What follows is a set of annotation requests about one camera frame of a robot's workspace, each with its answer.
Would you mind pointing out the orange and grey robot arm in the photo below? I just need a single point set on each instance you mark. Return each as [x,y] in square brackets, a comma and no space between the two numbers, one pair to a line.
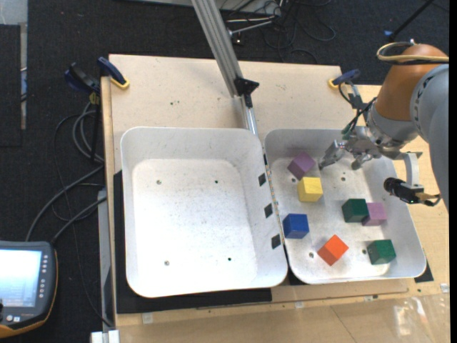
[425,98]

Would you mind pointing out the yellow cube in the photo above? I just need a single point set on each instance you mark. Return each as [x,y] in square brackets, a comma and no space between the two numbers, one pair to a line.
[310,189]

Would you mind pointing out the purple cube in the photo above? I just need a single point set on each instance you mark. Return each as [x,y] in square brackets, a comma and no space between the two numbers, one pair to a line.
[376,213]
[301,164]

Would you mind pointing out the blue cube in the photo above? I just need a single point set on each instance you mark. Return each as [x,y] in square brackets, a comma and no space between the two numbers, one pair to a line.
[295,226]

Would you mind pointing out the dark green cube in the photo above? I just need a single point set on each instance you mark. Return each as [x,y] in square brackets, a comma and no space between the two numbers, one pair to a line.
[354,210]
[381,251]

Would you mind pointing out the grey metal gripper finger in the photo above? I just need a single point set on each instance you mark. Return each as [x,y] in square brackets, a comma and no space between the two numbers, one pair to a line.
[360,161]
[331,154]

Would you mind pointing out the pale wood board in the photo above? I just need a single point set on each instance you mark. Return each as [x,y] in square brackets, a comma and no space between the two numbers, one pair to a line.
[178,98]

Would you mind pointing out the black cylinder on white bracket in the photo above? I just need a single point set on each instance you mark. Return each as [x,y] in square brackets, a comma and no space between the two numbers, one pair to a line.
[401,190]

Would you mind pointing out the white plastic tray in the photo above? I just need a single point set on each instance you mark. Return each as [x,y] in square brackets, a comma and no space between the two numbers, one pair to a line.
[193,220]
[335,198]

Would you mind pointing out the orange cube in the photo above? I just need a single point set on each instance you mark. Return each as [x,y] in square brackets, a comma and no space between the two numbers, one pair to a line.
[332,249]

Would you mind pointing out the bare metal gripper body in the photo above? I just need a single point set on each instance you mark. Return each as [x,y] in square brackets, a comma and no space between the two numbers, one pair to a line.
[364,142]

